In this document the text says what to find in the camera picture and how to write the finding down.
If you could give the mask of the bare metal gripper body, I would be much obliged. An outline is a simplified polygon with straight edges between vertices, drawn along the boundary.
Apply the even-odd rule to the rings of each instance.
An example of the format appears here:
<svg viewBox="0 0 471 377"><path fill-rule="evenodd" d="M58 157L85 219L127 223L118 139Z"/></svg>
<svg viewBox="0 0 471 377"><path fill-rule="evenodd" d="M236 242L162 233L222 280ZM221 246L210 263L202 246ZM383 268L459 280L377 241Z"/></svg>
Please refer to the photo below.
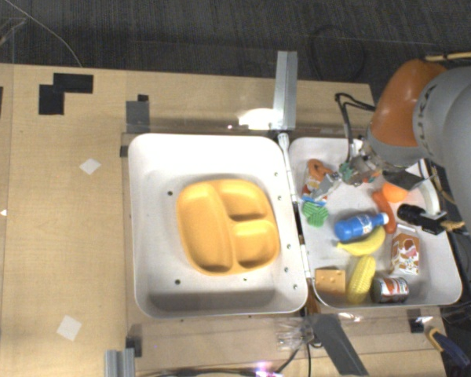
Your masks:
<svg viewBox="0 0 471 377"><path fill-rule="evenodd" d="M357 148L354 144L349 145L347 158L347 184L362 185L371 183L382 174L379 158L369 144L362 144Z"/></svg>

